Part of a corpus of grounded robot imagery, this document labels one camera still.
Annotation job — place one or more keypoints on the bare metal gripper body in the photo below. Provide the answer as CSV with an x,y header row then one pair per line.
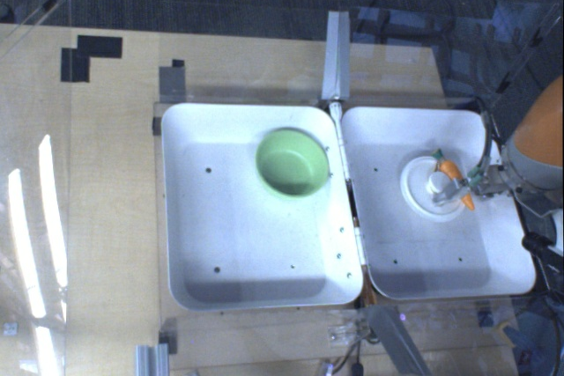
x,y
495,182

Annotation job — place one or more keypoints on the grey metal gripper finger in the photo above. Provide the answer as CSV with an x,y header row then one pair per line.
x,y
467,186
447,194

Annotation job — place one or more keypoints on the orange toy carrot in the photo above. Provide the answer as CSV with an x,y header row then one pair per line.
x,y
449,168

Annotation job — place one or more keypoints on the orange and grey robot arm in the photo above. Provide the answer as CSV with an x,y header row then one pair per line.
x,y
539,132

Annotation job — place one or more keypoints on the small white cylinder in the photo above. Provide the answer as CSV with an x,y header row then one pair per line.
x,y
436,182

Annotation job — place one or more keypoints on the white round plate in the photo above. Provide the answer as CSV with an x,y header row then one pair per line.
x,y
414,189

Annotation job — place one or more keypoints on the white plastic tray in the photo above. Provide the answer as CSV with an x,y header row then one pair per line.
x,y
440,255
247,233

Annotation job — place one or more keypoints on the thin black and white rod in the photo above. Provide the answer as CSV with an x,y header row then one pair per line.
x,y
343,145

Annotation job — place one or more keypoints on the green bowl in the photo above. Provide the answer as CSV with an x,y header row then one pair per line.
x,y
293,165

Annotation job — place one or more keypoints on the black cylinder on white bracket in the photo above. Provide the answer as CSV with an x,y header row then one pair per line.
x,y
539,243

